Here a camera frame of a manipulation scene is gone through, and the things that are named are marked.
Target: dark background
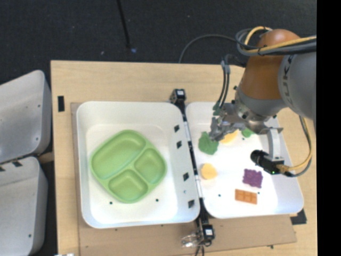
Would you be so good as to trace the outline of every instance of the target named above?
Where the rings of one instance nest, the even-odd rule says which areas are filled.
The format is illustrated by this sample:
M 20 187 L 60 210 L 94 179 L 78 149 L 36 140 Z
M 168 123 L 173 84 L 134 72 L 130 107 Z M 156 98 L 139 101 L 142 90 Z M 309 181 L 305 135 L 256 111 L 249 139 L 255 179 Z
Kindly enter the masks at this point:
M 317 0 L 0 0 L 0 84 L 40 69 L 50 83 L 51 60 L 178 63 L 193 39 L 233 37 L 267 26 L 300 37 L 316 34 Z M 235 54 L 226 38 L 205 37 L 189 46 L 183 63 L 219 64 Z M 46 239 L 37 255 L 56 253 L 53 163 L 42 165 L 49 180 Z

